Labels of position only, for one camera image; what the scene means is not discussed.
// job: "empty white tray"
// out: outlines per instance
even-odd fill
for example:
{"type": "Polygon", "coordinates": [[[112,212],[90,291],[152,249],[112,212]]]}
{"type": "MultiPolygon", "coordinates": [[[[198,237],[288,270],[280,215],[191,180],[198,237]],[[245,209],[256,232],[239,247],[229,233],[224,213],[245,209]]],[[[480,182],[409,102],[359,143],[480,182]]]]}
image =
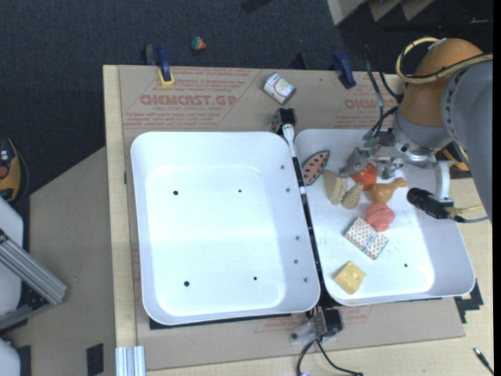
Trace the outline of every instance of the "empty white tray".
{"type": "Polygon", "coordinates": [[[142,300],[161,324],[305,312],[319,280],[271,132],[147,132],[131,149],[142,300]]]}
{"type": "MultiPolygon", "coordinates": [[[[304,163],[313,154],[329,150],[326,169],[338,172],[353,149],[362,147],[365,133],[365,129],[304,130],[295,141],[297,155],[304,163]]],[[[368,193],[362,193],[359,205],[348,210],[330,203],[322,176],[306,187],[326,289],[343,305],[464,295],[474,286],[474,271],[457,223],[434,219],[406,199],[412,187],[434,192],[434,171],[406,165],[397,171],[395,177],[398,176],[408,186],[395,190],[387,203],[395,212],[395,220],[384,231],[389,242],[374,260],[342,235],[354,218],[366,217],[366,208],[372,203],[368,193]],[[353,295],[333,280],[347,261],[353,261],[366,273],[353,295]]],[[[378,179],[379,183],[390,181],[378,179]]],[[[348,188],[353,184],[348,178],[348,188]]]]}

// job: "black floor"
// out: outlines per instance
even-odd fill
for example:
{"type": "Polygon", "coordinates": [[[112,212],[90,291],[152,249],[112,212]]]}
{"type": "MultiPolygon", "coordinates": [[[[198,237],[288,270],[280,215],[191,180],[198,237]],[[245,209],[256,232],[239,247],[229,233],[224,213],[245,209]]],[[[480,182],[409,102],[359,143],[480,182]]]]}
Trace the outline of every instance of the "black floor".
{"type": "Polygon", "coordinates": [[[289,68],[301,52],[322,70],[342,51],[355,71],[368,45],[389,72],[424,35],[493,50],[493,0],[436,0],[412,21],[396,8],[378,23],[365,4],[338,27],[326,0],[0,0],[0,16],[0,132],[25,159],[30,192],[104,146],[102,66],[139,64],[145,43],[162,43],[172,65],[289,68]]]}

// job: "can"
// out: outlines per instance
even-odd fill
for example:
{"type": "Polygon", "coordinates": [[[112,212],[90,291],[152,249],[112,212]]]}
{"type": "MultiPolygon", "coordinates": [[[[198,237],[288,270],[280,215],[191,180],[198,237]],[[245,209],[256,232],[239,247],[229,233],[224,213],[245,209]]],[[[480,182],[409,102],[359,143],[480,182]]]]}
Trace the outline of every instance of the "can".
{"type": "Polygon", "coordinates": [[[277,72],[266,80],[264,90],[278,103],[285,103],[296,92],[296,88],[277,72]]]}

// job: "pink toy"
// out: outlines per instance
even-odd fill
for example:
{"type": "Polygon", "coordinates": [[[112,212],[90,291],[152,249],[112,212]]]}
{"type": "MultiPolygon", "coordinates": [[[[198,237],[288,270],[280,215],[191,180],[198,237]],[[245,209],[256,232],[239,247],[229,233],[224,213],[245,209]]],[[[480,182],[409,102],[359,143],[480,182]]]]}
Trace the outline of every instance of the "pink toy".
{"type": "Polygon", "coordinates": [[[395,220],[395,213],[384,203],[374,202],[367,210],[367,222],[377,231],[386,231],[395,220]]]}

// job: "cardboard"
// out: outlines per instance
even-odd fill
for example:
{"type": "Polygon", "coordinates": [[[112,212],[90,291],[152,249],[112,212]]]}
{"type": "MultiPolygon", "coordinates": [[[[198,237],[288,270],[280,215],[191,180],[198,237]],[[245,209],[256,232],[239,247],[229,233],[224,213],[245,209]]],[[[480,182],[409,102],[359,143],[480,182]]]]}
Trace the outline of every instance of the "cardboard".
{"type": "MultiPolygon", "coordinates": [[[[140,257],[135,221],[130,147],[152,130],[255,131],[265,129],[280,105],[264,90],[274,70],[173,67],[175,84],[166,89],[155,67],[119,66],[125,175],[138,343],[149,370],[187,367],[297,354],[290,330],[304,314],[152,329],[141,299],[140,257]]],[[[371,128],[379,117],[373,87],[354,73],[346,89],[336,71],[277,70],[297,91],[287,102],[295,110],[296,132],[307,128],[371,128]]],[[[384,88],[386,109],[396,103],[384,88]]],[[[344,330],[325,344],[353,349],[464,335],[453,298],[340,307],[344,330]]]]}

